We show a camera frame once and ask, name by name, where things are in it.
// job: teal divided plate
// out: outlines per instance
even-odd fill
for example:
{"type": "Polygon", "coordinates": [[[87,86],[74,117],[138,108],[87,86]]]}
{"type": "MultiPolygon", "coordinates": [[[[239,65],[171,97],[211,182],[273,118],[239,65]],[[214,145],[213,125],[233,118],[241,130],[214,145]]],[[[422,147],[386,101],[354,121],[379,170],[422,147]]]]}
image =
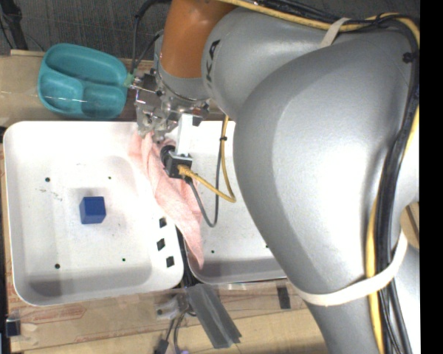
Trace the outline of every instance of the teal divided plate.
{"type": "Polygon", "coordinates": [[[128,72],[116,57],[88,47],[56,44],[38,75],[38,95],[49,110],[76,119],[118,117],[126,102],[128,72]]]}

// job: white zip tie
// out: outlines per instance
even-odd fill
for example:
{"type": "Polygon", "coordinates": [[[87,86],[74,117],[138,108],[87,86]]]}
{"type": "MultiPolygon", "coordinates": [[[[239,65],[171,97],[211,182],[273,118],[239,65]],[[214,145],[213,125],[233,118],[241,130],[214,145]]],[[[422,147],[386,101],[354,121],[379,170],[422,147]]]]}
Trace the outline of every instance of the white zip tie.
{"type": "Polygon", "coordinates": [[[349,18],[343,17],[340,18],[338,21],[334,22],[328,30],[326,30],[326,34],[323,37],[323,40],[320,42],[320,46],[319,49],[323,48],[323,47],[327,47],[330,46],[334,39],[337,37],[338,32],[340,31],[340,28],[342,27],[342,25],[347,22],[349,20],[349,18]]]}
{"type": "Polygon", "coordinates": [[[339,291],[330,294],[310,294],[308,292],[295,289],[299,296],[306,302],[313,305],[321,305],[328,307],[330,305],[341,305],[353,300],[363,298],[369,294],[373,294],[383,289],[397,274],[407,252],[408,241],[404,232],[400,233],[399,242],[397,243],[396,252],[392,262],[387,268],[374,277],[359,281],[353,285],[347,286],[339,291]]]}

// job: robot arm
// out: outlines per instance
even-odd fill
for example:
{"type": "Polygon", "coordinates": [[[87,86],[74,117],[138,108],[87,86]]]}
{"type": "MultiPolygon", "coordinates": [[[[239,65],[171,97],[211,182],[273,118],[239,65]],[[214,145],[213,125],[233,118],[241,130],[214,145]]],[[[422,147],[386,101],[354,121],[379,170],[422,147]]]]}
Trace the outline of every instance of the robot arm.
{"type": "MultiPolygon", "coordinates": [[[[142,89],[140,133],[155,130],[157,140],[181,114],[197,123],[215,100],[237,123],[244,201],[290,281],[312,294],[346,288],[365,277],[368,222],[410,100],[417,60],[404,55],[413,49],[395,29],[342,34],[320,48],[322,29],[233,8],[173,0],[151,75],[156,89],[142,89]],[[150,107],[146,95],[157,97],[150,107]]],[[[399,213],[419,199],[418,131],[411,138],[391,206],[392,247],[399,213]]],[[[417,250],[408,248],[395,284],[410,340],[402,350],[420,353],[417,250]]],[[[378,343],[368,297],[309,309],[331,353],[392,353],[378,343]]]]}

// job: pink cloth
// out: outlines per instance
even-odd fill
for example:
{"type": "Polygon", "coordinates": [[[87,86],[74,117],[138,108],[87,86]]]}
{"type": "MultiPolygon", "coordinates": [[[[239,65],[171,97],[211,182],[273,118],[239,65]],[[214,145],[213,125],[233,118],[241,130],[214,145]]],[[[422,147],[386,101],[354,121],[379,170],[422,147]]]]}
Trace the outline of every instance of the pink cloth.
{"type": "Polygon", "coordinates": [[[159,157],[161,148],[170,144],[173,145],[174,142],[165,140],[157,145],[153,143],[150,133],[142,139],[136,132],[131,138],[129,156],[149,179],[157,203],[179,228],[190,253],[196,258],[199,268],[202,268],[204,255],[200,234],[202,213],[199,205],[185,181],[169,178],[159,157]]]}

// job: brown cylinder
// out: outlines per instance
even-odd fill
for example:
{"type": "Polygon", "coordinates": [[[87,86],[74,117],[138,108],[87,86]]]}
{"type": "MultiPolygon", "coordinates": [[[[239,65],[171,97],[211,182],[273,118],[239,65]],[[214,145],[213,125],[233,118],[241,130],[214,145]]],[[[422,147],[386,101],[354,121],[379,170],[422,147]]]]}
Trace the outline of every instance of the brown cylinder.
{"type": "Polygon", "coordinates": [[[210,32],[235,6],[215,0],[173,0],[160,53],[163,69],[175,76],[202,76],[202,52],[210,32]]]}

